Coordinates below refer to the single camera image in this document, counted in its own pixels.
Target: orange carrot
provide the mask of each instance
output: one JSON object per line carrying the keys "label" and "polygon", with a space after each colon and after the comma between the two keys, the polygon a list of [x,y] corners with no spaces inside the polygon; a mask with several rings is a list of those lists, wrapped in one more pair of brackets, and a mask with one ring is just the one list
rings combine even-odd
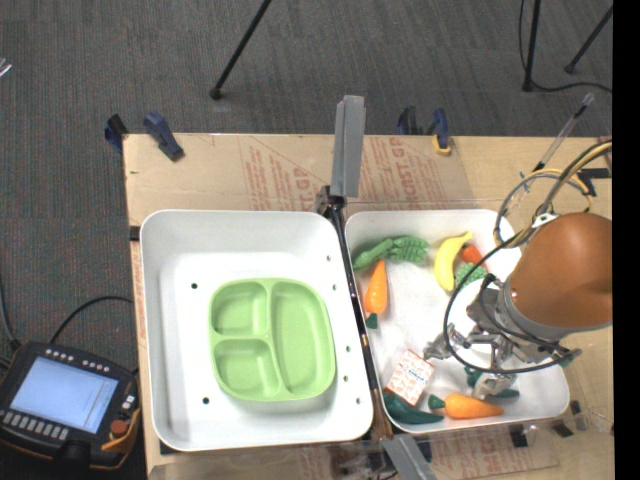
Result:
{"label": "orange carrot", "polygon": [[483,258],[483,256],[475,245],[464,244],[460,250],[460,258],[467,263],[473,263],[475,265]]}
{"label": "orange carrot", "polygon": [[435,395],[429,396],[429,409],[444,409],[447,416],[453,419],[486,418],[487,416],[500,416],[504,409],[499,405],[493,405],[484,400],[478,400],[462,393],[450,393],[444,400]]}
{"label": "orange carrot", "polygon": [[370,313],[366,320],[367,327],[378,328],[378,317],[387,309],[389,303],[389,286],[387,280],[387,268],[384,260],[380,259],[371,275],[369,286],[364,294],[364,309]]}

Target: green plate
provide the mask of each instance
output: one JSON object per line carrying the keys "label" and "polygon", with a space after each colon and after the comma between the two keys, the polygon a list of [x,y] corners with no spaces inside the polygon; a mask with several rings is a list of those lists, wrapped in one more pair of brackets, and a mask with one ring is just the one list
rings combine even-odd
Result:
{"label": "green plate", "polygon": [[213,294],[209,314],[213,371],[228,394],[256,402],[301,400],[333,382],[329,315],[307,284],[233,281]]}

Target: table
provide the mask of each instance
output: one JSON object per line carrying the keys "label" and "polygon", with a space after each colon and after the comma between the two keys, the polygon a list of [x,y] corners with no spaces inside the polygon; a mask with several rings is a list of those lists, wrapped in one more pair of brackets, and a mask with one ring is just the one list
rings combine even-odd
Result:
{"label": "table", "polygon": [[[150,135],[130,134],[123,138],[132,236],[146,216],[165,208],[309,210],[320,188],[330,184],[332,135],[178,133],[175,137],[186,153],[177,162],[164,156]],[[443,156],[435,152],[432,137],[365,136],[360,193],[358,198],[349,200],[347,213],[452,205],[497,210],[522,173],[529,173],[536,165],[553,138],[453,137],[451,141],[451,154]],[[563,169],[595,141],[596,138],[566,139],[547,166]],[[589,167],[606,165],[605,159],[598,159]],[[548,185],[542,185],[542,181],[539,187],[536,183],[536,190],[548,190]],[[597,179],[593,185],[597,197],[591,211],[612,218],[611,179]],[[518,214],[523,222],[540,203],[535,196],[532,187],[521,201]],[[554,203],[559,213],[582,211],[585,207],[584,199],[570,188],[563,190]],[[242,479],[331,478],[336,471],[336,454],[340,453],[343,457],[338,466],[342,469],[345,464],[358,464],[362,454],[358,443],[239,450],[224,455],[161,453],[150,417],[140,244],[135,240],[131,242],[131,258],[149,478],[199,479],[209,478],[213,472],[221,478],[225,472],[228,478]],[[534,426],[529,435],[532,443],[525,455],[513,455],[506,449],[475,453],[473,445],[462,436],[464,442],[455,442],[455,446],[463,446],[458,449],[456,460],[447,455],[455,450],[445,452],[446,456],[437,463],[434,457],[436,474],[444,471],[447,478],[501,474],[500,478],[514,480],[613,478],[612,329],[574,334],[565,340],[565,345],[584,351],[565,371],[571,397],[579,400],[582,408],[582,418],[572,418],[569,413],[563,420],[566,428],[573,428],[573,435],[561,438],[549,424]],[[588,430],[573,427],[585,422]]]}

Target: tripod leg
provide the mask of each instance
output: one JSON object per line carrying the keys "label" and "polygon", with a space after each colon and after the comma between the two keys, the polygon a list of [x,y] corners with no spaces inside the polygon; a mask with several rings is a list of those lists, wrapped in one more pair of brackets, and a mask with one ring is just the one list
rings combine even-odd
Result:
{"label": "tripod leg", "polygon": [[596,38],[596,36],[600,33],[600,31],[602,30],[602,27],[604,27],[606,25],[607,21],[609,21],[609,18],[611,18],[611,16],[613,16],[613,5],[611,5],[611,7],[609,7],[609,10],[607,11],[607,13],[600,20],[600,23],[598,23],[596,25],[596,28],[593,29],[593,32],[591,32],[591,35],[584,42],[584,44],[582,45],[582,47],[580,48],[578,53],[576,53],[576,56],[573,58],[573,60],[569,64],[567,64],[565,66],[564,70],[567,73],[573,73],[573,71],[574,71],[574,69],[576,67],[576,64],[582,58],[582,56],[587,51],[589,46],[591,46],[591,43]]}
{"label": "tripod leg", "polygon": [[525,92],[533,91],[531,73],[533,72],[533,54],[536,49],[536,36],[538,35],[538,20],[540,18],[541,3],[542,0],[535,0],[533,4],[533,21],[531,22],[531,35],[529,37],[529,53],[527,55],[524,83],[522,84],[522,90]]}
{"label": "tripod leg", "polygon": [[258,9],[258,12],[256,13],[253,20],[251,21],[249,28],[244,33],[244,36],[242,37],[240,44],[238,44],[236,51],[231,56],[231,59],[229,60],[227,67],[224,68],[224,71],[222,72],[222,75],[216,82],[215,87],[209,91],[209,96],[211,96],[214,100],[219,100],[222,97],[222,86],[224,85],[225,80],[231,73],[231,70],[233,69],[233,66],[235,65],[236,61],[240,58],[240,55],[242,54],[242,50],[244,50],[244,47],[249,42],[249,39],[251,39],[251,36],[253,35],[254,30],[256,29],[256,27],[260,23],[260,20],[262,19],[262,16],[264,16],[264,13],[267,12],[267,9],[269,8],[270,3],[271,3],[271,0],[264,0],[262,2],[262,5]]}

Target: yellow banana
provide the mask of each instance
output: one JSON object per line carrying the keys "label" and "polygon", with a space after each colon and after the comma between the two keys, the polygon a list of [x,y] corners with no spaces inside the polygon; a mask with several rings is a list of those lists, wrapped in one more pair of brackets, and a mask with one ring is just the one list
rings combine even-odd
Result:
{"label": "yellow banana", "polygon": [[438,284],[448,292],[453,291],[455,287],[453,263],[456,256],[465,242],[471,240],[472,237],[471,232],[467,231],[464,235],[445,238],[438,248],[438,252],[436,252],[436,258],[433,262],[433,273],[436,276]]}

